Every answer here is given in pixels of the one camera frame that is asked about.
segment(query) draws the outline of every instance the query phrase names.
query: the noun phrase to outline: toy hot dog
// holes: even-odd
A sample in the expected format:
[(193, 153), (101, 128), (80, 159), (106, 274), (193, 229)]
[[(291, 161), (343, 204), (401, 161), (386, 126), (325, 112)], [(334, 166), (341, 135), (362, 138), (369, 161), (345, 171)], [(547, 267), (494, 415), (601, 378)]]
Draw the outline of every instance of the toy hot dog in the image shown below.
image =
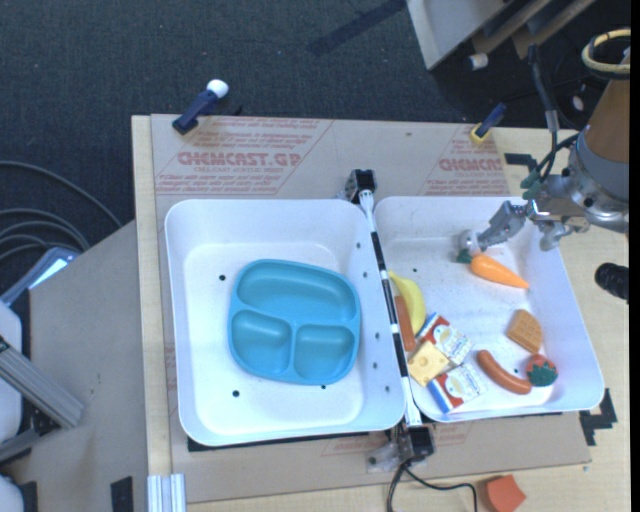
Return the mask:
[(484, 370), (491, 380), (504, 389), (519, 395), (526, 395), (531, 391), (531, 382), (526, 379), (520, 379), (506, 371), (498, 364), (488, 350), (479, 350), (477, 359), (480, 368)]

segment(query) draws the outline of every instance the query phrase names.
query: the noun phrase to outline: blue plate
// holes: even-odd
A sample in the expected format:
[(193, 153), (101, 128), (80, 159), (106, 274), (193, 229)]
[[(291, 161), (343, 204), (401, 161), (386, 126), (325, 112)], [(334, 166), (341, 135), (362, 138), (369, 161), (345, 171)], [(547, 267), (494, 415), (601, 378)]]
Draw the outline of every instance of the blue plate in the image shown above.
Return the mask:
[(341, 274), (285, 260), (257, 260), (231, 295), (229, 348), (246, 371), (296, 384), (332, 384), (353, 367), (360, 302)]

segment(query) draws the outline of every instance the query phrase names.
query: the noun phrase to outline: toy banana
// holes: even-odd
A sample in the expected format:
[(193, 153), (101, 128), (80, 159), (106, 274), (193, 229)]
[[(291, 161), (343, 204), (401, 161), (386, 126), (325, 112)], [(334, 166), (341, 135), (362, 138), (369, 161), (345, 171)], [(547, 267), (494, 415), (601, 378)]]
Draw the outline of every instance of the toy banana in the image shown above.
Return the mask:
[(422, 327), (422, 324), (424, 324), (424, 319), (427, 316), (427, 306), (424, 302), (424, 297), (422, 296), (420, 287), (411, 279), (400, 277), (391, 270), (389, 270), (388, 273), (393, 284), (407, 303), (409, 319), (411, 320), (411, 328), (413, 329), (413, 333), (417, 334)]

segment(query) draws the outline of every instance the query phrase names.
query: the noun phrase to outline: black floor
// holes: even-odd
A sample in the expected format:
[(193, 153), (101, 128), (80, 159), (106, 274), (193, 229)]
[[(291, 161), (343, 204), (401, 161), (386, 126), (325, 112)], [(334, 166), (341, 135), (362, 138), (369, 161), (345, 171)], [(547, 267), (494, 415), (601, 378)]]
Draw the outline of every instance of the black floor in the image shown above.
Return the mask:
[[(598, 0), (542, 45), (559, 99), (586, 75), (579, 51), (589, 39), (630, 23), (630, 0)], [(0, 160), (49, 169), (126, 223), (135, 214), (131, 116), (179, 114), (214, 77), (230, 85), (220, 114), (475, 123), (505, 101), (503, 125), (543, 127), (530, 70), (511, 42), (475, 72), (463, 66), (472, 52), (465, 43), (427, 71), (402, 0), (6, 0)], [(582, 83), (589, 108), (602, 83)], [(567, 114), (584, 124), (579, 112)], [(14, 208), (62, 216), (89, 245), (117, 229), (68, 187), (0, 164), (0, 293), (41, 253), (8, 255), (38, 245), (23, 236), (31, 228), (16, 227), (35, 217), (6, 213)]]

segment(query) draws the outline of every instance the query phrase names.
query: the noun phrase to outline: orange block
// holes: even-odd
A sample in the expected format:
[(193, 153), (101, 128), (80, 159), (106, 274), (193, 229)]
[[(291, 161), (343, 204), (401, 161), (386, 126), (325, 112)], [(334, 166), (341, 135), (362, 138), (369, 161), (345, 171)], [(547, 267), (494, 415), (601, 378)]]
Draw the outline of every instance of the orange block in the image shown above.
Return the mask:
[(513, 475), (490, 480), (486, 483), (487, 496), (496, 512), (513, 512), (527, 498), (520, 490)]

